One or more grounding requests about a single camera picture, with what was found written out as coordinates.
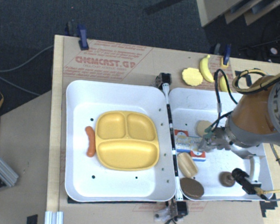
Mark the beige bread bun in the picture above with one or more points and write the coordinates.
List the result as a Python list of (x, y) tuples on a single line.
[(187, 164)]

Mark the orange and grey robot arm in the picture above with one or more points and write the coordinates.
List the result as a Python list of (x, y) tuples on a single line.
[(255, 112)]

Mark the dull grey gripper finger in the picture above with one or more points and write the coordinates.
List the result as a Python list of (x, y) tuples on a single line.
[(203, 146), (216, 147)]

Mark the thin black and white rod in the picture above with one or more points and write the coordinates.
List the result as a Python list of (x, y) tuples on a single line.
[(171, 122)]

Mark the brown cardboard board red print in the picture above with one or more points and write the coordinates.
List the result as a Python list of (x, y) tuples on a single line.
[(135, 59)]

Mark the orange sausage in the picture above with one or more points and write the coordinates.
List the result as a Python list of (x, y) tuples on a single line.
[(91, 141)]

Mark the yellow round biscuit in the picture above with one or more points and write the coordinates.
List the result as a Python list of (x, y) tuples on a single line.
[(192, 76)]

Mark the white blue red carton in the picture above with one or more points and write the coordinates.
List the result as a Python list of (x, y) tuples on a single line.
[(186, 140)]

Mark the white plastic tray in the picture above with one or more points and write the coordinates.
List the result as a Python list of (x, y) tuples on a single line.
[(221, 163), (113, 185)]

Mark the brown doughnut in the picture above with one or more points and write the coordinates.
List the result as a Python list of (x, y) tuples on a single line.
[(226, 179)]

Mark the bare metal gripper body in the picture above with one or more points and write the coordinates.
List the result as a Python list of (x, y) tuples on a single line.
[(220, 139)]

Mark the yellow divided plate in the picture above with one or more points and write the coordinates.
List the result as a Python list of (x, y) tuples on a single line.
[(127, 142)]

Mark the yellow banana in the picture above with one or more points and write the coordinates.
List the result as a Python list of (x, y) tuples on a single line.
[(205, 68), (224, 84)]

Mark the black cylinder on white bracket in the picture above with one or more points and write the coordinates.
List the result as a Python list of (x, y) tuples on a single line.
[(243, 179)]

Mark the brown round biscuit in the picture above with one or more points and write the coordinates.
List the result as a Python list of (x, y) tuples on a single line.
[(191, 188)]

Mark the beige round biscuit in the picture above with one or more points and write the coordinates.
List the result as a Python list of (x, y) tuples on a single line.
[(202, 128)]

